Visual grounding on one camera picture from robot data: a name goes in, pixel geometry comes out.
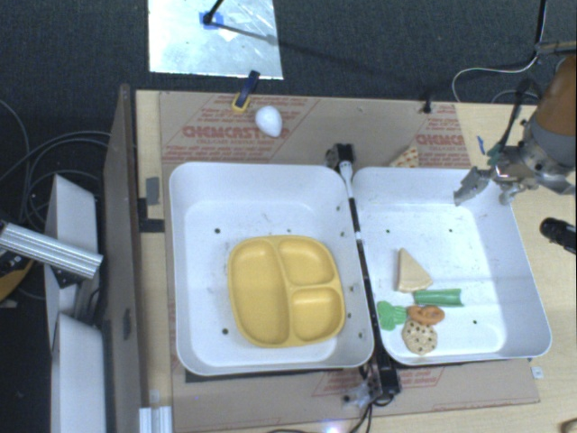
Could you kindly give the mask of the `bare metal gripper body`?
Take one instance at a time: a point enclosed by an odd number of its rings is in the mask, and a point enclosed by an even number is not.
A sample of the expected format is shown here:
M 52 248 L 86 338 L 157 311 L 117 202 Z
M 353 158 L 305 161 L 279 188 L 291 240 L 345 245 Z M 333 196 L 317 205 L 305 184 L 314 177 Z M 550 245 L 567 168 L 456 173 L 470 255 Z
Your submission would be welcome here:
M 490 157 L 491 178 L 503 193 L 520 193 L 543 187 L 553 193 L 574 193 L 567 177 L 572 168 L 563 166 L 538 146 L 505 146 Z

